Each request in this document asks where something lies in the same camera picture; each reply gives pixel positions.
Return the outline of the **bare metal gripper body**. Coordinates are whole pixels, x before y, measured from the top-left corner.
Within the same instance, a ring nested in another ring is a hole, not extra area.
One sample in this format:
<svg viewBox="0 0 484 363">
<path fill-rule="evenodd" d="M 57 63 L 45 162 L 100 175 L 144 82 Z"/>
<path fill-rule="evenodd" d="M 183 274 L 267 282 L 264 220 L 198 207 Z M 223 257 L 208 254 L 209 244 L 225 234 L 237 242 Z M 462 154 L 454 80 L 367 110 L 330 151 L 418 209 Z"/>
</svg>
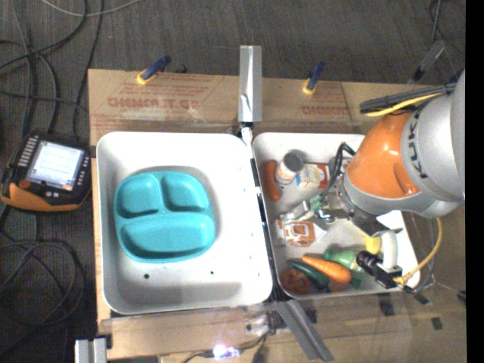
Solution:
<svg viewBox="0 0 484 363">
<path fill-rule="evenodd" d="M 349 214 L 344 210 L 343 202 L 336 191 L 324 191 L 318 195 L 315 214 L 326 225 L 349 220 Z"/>
</svg>

